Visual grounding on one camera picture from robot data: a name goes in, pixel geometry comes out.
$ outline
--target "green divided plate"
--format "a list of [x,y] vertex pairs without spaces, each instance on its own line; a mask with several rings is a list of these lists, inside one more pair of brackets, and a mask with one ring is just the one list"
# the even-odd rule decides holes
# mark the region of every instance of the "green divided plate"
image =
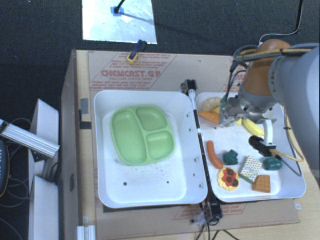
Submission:
[[154,105],[122,108],[110,119],[117,154],[131,166],[147,165],[168,158],[175,138],[165,113]]

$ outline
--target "orange carrot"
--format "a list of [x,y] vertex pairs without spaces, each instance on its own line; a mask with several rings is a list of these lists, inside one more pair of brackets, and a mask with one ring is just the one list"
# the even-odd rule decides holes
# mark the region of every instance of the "orange carrot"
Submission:
[[217,157],[215,148],[214,148],[214,143],[211,140],[208,140],[206,142],[206,150],[208,152],[210,161],[213,163],[213,165],[218,169],[222,169],[224,167],[224,164]]
[[219,113],[211,112],[211,111],[199,111],[198,114],[202,118],[205,118],[217,125],[219,124],[219,117],[220,117]]

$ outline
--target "toy sausage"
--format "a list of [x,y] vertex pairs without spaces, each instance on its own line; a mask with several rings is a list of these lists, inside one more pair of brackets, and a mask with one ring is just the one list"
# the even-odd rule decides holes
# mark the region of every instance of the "toy sausage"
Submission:
[[224,164],[219,160],[219,158],[216,155],[214,143],[211,140],[208,140],[206,142],[206,150],[208,152],[209,159],[211,163],[218,169],[222,169],[224,167]]

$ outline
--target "dark floor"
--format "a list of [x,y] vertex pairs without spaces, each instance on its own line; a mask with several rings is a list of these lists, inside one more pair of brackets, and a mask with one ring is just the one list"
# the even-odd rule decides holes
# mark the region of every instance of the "dark floor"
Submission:
[[[157,45],[146,52],[231,55],[266,33],[295,30],[299,0],[152,0]],[[319,42],[320,0],[304,0],[291,44]],[[129,51],[129,43],[82,39],[82,0],[0,0],[0,118],[32,119],[37,98],[56,109],[72,49]],[[11,174],[27,177],[27,153]],[[0,204],[9,202],[7,196]],[[0,207],[0,218],[28,237],[29,205]],[[18,239],[0,221],[0,239]]]

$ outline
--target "toy pizza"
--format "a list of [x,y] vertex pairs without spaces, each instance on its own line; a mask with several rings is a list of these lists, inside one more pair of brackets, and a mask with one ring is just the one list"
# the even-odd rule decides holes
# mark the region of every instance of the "toy pizza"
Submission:
[[217,175],[219,186],[228,191],[233,191],[238,188],[239,176],[236,171],[230,167],[223,167]]

